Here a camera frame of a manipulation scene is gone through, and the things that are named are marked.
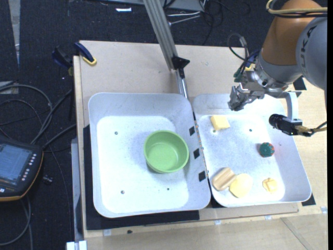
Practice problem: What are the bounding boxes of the black cylinder on white bracket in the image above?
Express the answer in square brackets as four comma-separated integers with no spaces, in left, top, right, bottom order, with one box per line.
[268,91,304,136]

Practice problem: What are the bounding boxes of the green bowl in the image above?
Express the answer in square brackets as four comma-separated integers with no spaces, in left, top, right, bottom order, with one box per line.
[143,130,190,174]

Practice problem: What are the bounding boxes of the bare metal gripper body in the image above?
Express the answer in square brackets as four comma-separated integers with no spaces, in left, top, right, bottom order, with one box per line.
[238,70,290,101]

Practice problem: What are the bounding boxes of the pale yellow oval toy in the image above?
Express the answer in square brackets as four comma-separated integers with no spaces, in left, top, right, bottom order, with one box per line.
[228,173,254,199]

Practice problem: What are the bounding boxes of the yellow cheese block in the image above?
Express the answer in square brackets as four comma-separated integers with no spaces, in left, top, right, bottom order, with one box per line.
[210,115,231,131]

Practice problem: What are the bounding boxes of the green and orange round toy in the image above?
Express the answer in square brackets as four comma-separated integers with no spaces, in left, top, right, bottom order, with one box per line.
[259,142,275,158]

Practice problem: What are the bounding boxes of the pale wood board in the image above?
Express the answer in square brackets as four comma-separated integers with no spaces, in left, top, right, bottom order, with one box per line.
[79,40,300,228]

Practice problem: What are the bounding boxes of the white plastic tray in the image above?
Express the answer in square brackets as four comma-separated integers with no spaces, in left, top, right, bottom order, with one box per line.
[87,92,212,219]
[192,93,312,208]

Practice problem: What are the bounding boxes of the tan toy bread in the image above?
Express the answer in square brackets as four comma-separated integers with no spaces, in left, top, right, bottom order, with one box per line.
[211,167,237,192]

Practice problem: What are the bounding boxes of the small yellow toy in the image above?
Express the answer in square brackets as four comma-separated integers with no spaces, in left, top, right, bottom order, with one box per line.
[262,177,278,194]

